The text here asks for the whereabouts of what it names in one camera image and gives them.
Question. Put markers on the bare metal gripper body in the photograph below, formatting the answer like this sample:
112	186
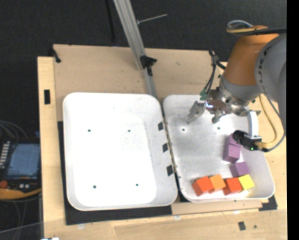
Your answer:
229	105

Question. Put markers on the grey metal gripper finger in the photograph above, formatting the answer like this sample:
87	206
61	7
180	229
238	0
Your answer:
196	111
217	115

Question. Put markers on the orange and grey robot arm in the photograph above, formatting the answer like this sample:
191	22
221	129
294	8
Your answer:
244	59

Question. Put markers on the purple cube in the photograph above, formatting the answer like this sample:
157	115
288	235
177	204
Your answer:
240	169
232	153
230	139

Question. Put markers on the white plastic tray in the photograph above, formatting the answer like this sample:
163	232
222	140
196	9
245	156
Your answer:
114	154
202	149

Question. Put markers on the orange cube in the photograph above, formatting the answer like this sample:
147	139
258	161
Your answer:
217	182

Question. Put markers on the orange-red cube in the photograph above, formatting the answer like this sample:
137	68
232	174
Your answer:
202	186
233	186

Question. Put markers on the yellow cube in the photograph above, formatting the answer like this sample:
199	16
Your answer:
246	182

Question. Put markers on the pale wood board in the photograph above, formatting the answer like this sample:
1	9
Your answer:
102	69

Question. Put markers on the black cylinder on white bracket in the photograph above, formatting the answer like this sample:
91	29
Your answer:
245	139

